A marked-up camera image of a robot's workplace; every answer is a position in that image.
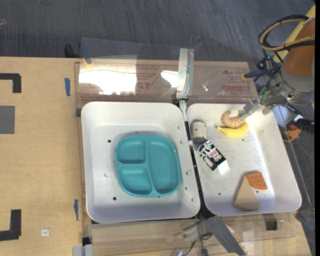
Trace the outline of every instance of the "banana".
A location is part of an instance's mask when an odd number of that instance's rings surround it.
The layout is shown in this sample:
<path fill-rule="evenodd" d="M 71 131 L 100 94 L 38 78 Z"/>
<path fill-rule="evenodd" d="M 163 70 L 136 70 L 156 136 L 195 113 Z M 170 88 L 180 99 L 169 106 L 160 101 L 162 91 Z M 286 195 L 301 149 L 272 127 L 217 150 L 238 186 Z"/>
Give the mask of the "banana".
<path fill-rule="evenodd" d="M 248 123 L 245 122 L 241 124 L 238 128 L 228 128 L 228 127 L 218 126 L 217 129 L 223 132 L 223 134 L 227 137 L 236 138 L 236 137 L 245 135 L 249 129 L 249 125 Z"/>

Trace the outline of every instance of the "teal plate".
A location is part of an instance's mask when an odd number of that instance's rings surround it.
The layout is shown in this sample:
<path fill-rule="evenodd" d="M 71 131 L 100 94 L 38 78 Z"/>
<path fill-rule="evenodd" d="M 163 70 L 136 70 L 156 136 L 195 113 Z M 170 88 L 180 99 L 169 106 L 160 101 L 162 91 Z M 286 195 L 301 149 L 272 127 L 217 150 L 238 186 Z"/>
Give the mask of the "teal plate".
<path fill-rule="evenodd" d="M 175 192 L 181 182 L 174 144 L 157 135 L 123 138 L 115 149 L 119 184 L 135 197 L 163 197 Z"/>

